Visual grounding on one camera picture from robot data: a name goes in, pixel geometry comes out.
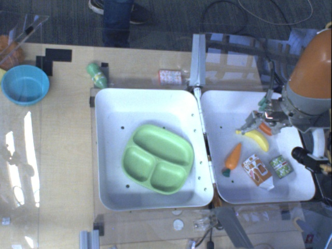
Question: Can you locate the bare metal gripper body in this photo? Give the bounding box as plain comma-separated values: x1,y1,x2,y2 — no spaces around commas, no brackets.
258,97,291,130

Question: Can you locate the orange sausage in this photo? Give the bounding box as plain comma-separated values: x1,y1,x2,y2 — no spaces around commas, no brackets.
259,122,273,136

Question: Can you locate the yellow banana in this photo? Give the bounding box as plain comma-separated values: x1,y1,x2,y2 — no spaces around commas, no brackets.
235,129,270,153

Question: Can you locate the green can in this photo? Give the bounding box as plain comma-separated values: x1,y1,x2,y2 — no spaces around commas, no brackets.
269,155,294,179

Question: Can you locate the orange carrot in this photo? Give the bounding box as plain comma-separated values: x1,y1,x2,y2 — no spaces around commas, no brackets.
222,142,243,178

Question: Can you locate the brown and white carton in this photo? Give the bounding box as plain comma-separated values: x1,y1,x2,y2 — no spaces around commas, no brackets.
241,154,275,191

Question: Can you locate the thin black and white rod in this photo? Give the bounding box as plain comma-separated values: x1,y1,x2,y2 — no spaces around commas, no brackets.
193,86,217,191

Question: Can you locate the white plastic tray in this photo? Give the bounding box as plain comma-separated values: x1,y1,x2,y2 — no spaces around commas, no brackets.
94,88,215,212
201,90,316,205

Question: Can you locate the red and white packet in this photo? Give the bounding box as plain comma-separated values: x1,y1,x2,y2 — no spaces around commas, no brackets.
158,70,183,86

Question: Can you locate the green divided plate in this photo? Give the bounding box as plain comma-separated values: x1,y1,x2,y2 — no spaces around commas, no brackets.
121,124,195,196

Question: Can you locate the green bottle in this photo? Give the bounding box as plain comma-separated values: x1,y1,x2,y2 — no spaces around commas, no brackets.
86,62,108,89

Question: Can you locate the person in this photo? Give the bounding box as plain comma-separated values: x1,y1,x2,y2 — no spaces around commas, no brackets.
88,0,153,48

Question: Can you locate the blue bowl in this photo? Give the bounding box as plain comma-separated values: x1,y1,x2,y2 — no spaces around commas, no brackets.
1,64,50,106

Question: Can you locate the black cylinder on white bracket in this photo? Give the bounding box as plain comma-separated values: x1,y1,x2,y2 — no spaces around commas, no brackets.
290,128,332,175

